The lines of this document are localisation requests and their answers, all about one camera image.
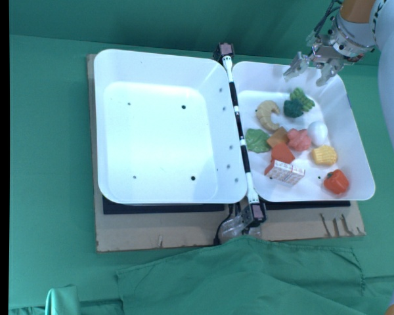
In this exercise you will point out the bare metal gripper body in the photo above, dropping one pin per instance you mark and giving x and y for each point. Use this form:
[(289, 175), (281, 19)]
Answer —
[(331, 52)]

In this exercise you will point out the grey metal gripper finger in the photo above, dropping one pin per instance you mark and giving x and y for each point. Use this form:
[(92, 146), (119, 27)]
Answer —
[(297, 66), (330, 72)]

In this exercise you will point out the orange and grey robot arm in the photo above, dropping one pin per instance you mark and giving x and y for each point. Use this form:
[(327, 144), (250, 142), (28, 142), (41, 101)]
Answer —
[(389, 77)]

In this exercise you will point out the green pea pods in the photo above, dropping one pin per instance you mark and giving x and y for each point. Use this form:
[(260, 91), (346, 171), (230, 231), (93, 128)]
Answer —
[(303, 98)]

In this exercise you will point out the dark green broccoli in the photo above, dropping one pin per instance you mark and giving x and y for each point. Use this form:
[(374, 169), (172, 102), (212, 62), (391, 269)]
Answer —
[(293, 108)]

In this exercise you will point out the yellow croissant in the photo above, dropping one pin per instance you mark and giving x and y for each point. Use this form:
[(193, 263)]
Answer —
[(266, 115)]

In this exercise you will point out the white egg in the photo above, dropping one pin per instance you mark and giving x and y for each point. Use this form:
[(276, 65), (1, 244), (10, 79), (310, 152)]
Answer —
[(318, 133)]

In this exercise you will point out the white plastic tray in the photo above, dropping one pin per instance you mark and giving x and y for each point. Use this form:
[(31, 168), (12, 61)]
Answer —
[(157, 136), (344, 136)]

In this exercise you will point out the pink flower-shaped toy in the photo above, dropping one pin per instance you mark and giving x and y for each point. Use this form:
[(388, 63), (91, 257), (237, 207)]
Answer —
[(299, 139)]

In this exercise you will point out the orange cube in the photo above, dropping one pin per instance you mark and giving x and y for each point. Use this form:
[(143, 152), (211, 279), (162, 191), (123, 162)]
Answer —
[(277, 138)]

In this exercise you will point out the yellow corn piece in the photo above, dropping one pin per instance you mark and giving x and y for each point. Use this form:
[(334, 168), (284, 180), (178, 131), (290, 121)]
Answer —
[(324, 155)]

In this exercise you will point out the green lettuce leaf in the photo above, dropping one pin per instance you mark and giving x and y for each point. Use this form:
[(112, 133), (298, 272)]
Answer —
[(256, 140)]

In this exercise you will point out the black and white thin rod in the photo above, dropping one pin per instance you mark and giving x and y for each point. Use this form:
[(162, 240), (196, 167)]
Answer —
[(240, 133)]

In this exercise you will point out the red-orange toy block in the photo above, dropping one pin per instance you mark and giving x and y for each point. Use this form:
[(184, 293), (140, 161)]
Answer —
[(282, 153)]

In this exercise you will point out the white and red carton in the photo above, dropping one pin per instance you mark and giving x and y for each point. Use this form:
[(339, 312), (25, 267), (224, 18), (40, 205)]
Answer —
[(286, 173)]

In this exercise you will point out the orange bell pepper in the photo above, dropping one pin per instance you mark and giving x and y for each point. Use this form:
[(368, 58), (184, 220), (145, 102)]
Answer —
[(336, 182)]

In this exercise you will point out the brown cardboard board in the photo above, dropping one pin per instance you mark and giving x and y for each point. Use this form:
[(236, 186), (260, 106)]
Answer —
[(151, 228)]

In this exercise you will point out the green cloth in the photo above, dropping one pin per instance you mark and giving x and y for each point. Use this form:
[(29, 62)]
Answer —
[(249, 281)]

